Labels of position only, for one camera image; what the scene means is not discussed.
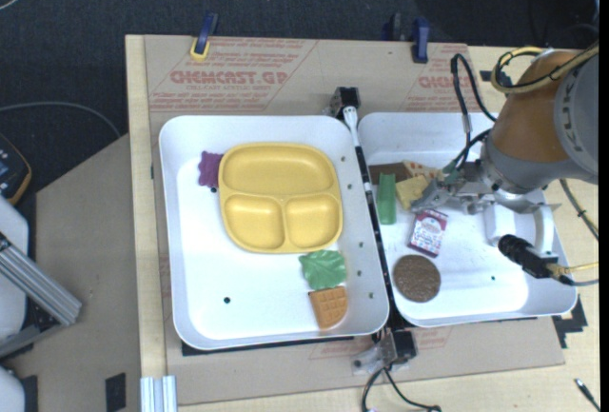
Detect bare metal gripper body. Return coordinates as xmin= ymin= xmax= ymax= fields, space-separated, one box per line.
xmin=445 ymin=161 xmax=547 ymax=216

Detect yellow cheese wedge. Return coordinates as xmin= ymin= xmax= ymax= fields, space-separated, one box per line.
xmin=395 ymin=175 xmax=430 ymax=212

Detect slice of pizza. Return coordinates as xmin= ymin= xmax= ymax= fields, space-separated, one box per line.
xmin=402 ymin=159 xmax=444 ymax=182

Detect pink and white carton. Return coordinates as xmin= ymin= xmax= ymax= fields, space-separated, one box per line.
xmin=406 ymin=208 xmax=449 ymax=259

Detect brown chocolate bar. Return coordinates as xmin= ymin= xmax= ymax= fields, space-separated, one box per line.
xmin=367 ymin=162 xmax=410 ymax=186

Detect thin black and white rod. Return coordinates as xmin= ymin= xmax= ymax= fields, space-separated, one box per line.
xmin=343 ymin=107 xmax=397 ymax=331

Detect brown round biscuit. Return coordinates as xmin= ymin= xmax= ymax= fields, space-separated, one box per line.
xmin=392 ymin=254 xmax=442 ymax=304

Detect white plastic tray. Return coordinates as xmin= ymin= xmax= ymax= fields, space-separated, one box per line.
xmin=356 ymin=111 xmax=579 ymax=328
xmin=158 ymin=114 xmax=392 ymax=351

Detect green lettuce leaf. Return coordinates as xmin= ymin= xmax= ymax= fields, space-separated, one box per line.
xmin=298 ymin=248 xmax=347 ymax=292

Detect orange waffle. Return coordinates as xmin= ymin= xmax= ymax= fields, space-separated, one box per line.
xmin=307 ymin=284 xmax=348 ymax=331

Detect yellow divided plate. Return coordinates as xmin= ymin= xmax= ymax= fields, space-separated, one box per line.
xmin=217 ymin=142 xmax=344 ymax=255

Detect brown cardboard board red print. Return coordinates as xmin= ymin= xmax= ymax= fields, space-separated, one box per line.
xmin=142 ymin=34 xmax=567 ymax=406

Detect purple grapes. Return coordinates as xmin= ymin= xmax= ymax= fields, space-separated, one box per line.
xmin=197 ymin=149 xmax=226 ymax=188

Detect black cylinder on white bracket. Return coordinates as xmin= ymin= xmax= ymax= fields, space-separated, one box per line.
xmin=483 ymin=202 xmax=573 ymax=281

